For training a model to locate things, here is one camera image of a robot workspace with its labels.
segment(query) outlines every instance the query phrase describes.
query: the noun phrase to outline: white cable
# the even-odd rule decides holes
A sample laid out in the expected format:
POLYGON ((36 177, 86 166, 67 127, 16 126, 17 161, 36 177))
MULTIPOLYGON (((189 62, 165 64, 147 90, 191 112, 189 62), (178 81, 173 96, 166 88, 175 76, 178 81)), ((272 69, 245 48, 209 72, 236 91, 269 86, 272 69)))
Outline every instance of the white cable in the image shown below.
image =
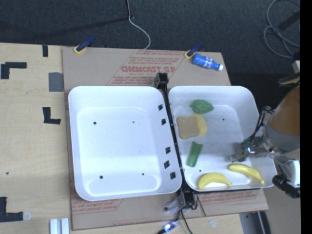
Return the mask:
POLYGON ((134 22, 131 21, 131 12, 130 12, 129 0, 127 0, 127 6, 128 6, 128 14, 129 14, 128 20, 134 27, 136 27, 139 30, 141 30, 147 36, 149 43, 148 43, 148 45, 144 49, 148 49, 150 47, 150 45, 151 45, 151 38, 150 38, 149 34, 144 29, 142 29, 141 27, 137 26, 134 22))
POLYGON ((287 46, 287 43, 290 44, 290 45, 293 45, 294 47, 300 47, 300 45, 294 43, 294 42, 291 42, 290 40, 286 39, 285 37, 282 36, 282 34, 280 33, 280 31, 274 27, 270 21, 270 17, 269 17, 269 11, 270 11, 270 8, 272 7, 272 5, 276 2, 277 0, 273 0, 273 2, 271 2, 271 4, 269 5, 268 9, 267 9, 267 21, 268 21, 268 24, 269 26, 267 26, 263 32, 263 35, 264 35, 264 41, 267 45, 267 47, 275 54, 277 54, 278 56, 280 57, 285 57, 285 58, 292 58, 293 57, 293 53, 291 53, 291 51, 289 50, 288 46, 287 46), (275 50, 273 50, 268 41, 267 41, 267 38, 266 38, 266 33, 267 33, 267 30, 268 29, 272 29, 276 34, 277 36, 279 36, 281 39, 282 39, 282 42, 284 44, 284 47, 286 48, 287 52, 291 55, 291 56, 286 56, 286 55, 282 55, 282 54, 279 54, 277 53, 275 50))

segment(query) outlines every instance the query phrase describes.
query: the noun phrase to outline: toy banana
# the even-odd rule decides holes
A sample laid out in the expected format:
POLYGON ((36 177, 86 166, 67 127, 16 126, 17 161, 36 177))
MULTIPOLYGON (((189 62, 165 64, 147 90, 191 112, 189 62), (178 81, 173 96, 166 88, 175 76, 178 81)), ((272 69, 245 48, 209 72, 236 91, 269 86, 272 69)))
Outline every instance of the toy banana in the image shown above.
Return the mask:
POLYGON ((202 189, 211 182, 227 184, 229 187, 232 185, 232 183, 229 182, 226 177, 221 173, 207 173, 200 177, 197 183, 197 187, 199 189, 202 189))
POLYGON ((264 180, 261 178, 260 173, 258 170, 256 170, 253 167, 250 167, 245 164, 240 163, 233 163, 228 166, 229 170, 237 173, 244 174, 246 176, 249 176, 251 178, 257 179, 261 182, 261 184, 264 184, 264 180))

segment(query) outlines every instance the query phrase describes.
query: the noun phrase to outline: blue bottle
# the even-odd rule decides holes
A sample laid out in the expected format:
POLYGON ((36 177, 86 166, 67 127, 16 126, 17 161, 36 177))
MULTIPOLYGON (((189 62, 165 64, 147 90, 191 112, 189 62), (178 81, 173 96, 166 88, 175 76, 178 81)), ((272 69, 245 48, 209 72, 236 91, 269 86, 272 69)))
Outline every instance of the blue bottle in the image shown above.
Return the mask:
POLYGON ((221 71, 223 69, 223 65, 222 64, 217 64, 213 59, 209 58, 209 57, 204 57, 201 56, 200 54, 195 54, 193 57, 193 64, 197 64, 203 68, 213 68, 216 69, 218 71, 221 71))

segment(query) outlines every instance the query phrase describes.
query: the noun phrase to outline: black fabric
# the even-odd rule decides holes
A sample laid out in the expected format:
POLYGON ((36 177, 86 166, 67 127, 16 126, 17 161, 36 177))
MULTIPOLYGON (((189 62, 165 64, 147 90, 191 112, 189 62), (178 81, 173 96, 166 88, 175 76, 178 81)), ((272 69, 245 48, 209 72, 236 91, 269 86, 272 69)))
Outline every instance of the black fabric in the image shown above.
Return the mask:
MULTIPOLYGON (((221 52, 232 85, 249 88, 259 108, 285 95, 278 79, 293 74, 292 60, 274 54, 263 31, 273 0, 129 0, 134 23, 151 37, 149 49, 221 52)), ((143 49, 148 39, 132 26, 125 0, 0 0, 0 42, 143 49)), ((283 36, 300 42, 300 0, 279 0, 270 10, 283 36)), ((287 54, 268 31, 272 48, 287 54)))

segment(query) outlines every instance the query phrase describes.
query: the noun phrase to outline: tray with toy food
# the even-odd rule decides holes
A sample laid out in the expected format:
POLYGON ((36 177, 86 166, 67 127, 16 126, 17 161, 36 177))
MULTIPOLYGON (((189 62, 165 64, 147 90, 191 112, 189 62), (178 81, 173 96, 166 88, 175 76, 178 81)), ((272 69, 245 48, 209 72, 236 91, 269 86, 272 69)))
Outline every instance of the tray with toy food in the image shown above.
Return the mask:
POLYGON ((228 161, 258 119, 249 90, 178 86, 167 99, 151 86, 70 91, 75 188, 82 198, 169 194, 183 180, 198 192, 272 185, 276 170, 271 158, 228 161))

